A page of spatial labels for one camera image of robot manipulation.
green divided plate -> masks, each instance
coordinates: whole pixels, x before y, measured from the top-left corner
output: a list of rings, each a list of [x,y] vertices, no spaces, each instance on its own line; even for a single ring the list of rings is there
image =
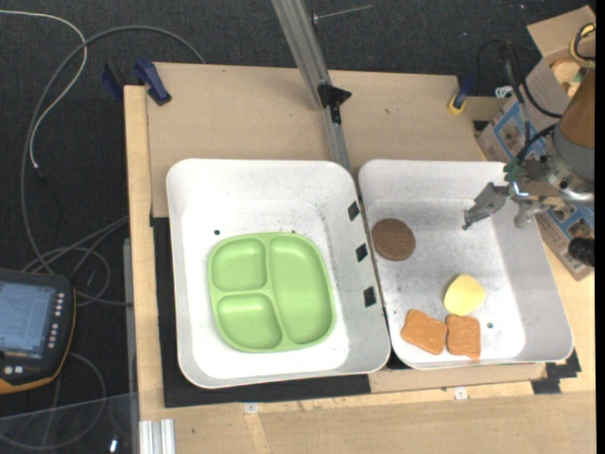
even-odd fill
[[[233,348],[282,352],[322,342],[336,317],[317,246],[294,233],[231,237],[208,263],[218,330]]]

display screen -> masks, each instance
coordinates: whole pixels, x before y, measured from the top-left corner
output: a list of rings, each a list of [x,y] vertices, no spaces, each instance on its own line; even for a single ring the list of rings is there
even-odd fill
[[[0,351],[40,357],[55,290],[0,281]]]

brown disc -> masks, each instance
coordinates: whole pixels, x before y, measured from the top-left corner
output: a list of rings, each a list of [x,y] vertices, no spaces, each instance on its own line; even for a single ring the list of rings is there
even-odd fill
[[[416,248],[416,238],[407,225],[397,218],[384,218],[374,225],[372,241],[376,251],[391,261],[403,261]]]

handheld device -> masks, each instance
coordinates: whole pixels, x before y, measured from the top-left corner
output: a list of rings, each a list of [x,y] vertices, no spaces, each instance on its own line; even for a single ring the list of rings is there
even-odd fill
[[[0,269],[0,394],[40,387],[59,374],[75,302],[64,276]]]

cardboard box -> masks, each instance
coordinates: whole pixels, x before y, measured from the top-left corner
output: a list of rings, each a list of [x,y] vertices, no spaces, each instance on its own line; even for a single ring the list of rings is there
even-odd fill
[[[562,114],[573,93],[573,76],[556,76],[553,64],[561,63],[568,58],[570,41],[585,24],[596,21],[596,16],[589,7],[577,9],[559,17],[542,21],[527,29],[534,43],[543,55],[534,69],[527,76],[527,87],[536,101],[544,108]],[[581,42],[580,51],[585,55],[595,55],[596,40],[592,36]],[[557,122],[536,110],[527,102],[527,116],[530,122],[531,135]],[[477,141],[490,160],[507,163],[522,148],[525,142],[525,124],[520,114],[516,98],[509,99],[496,114],[490,124],[478,135]],[[532,145],[528,158],[538,158],[545,152],[545,140],[538,140]],[[595,236],[595,208],[568,205],[561,211],[548,210],[536,216],[544,242],[552,249],[564,266],[577,279],[581,280],[594,271],[594,268],[573,259],[567,249],[569,242],[576,236]]]

